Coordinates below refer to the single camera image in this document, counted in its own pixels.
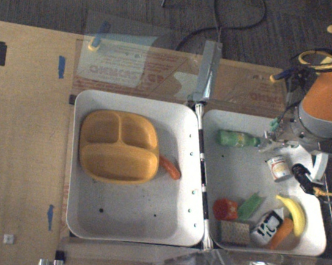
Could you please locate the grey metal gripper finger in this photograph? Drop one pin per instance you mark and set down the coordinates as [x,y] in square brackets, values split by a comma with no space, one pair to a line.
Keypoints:
[265,146]
[287,144]

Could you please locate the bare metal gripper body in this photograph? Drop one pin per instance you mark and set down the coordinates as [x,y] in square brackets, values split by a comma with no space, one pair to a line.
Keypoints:
[283,131]

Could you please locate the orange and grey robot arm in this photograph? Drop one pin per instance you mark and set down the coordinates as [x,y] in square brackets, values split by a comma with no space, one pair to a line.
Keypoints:
[323,93]

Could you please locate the small white can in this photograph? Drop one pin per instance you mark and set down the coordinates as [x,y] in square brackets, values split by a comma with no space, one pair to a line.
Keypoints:
[278,168]

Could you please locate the green plastic bottle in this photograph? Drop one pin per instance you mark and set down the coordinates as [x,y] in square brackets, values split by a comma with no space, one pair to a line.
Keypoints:
[234,139]

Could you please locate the white plastic tray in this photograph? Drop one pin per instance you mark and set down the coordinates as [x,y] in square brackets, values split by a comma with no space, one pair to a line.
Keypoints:
[141,211]
[236,176]

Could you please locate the green packet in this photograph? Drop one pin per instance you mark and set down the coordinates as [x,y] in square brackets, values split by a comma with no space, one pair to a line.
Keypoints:
[249,206]

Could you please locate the yellow banana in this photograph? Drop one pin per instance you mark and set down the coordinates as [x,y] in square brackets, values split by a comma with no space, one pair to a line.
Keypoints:
[297,214]

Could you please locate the black and white carton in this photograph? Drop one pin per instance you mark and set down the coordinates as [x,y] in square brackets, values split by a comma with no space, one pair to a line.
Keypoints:
[266,228]

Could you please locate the orange carrot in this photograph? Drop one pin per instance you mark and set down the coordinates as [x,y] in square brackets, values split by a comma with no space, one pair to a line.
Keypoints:
[281,234]

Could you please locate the brown rectangular biscuit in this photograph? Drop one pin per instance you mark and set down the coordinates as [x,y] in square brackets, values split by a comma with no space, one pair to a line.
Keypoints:
[234,232]

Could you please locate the orange-red sausage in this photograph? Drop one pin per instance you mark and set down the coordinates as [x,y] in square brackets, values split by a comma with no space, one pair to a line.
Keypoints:
[170,168]

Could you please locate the brown cardboard board red print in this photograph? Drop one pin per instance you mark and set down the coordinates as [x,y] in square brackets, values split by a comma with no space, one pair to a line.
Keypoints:
[162,75]

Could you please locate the orange divided plate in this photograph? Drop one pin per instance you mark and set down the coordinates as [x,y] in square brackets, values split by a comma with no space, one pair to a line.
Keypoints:
[119,146]

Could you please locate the small white square block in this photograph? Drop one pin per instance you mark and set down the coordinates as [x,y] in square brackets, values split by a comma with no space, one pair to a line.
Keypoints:
[8,239]

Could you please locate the black cylinder on white bracket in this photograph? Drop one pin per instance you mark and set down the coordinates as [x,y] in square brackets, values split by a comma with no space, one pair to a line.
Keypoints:
[303,177]

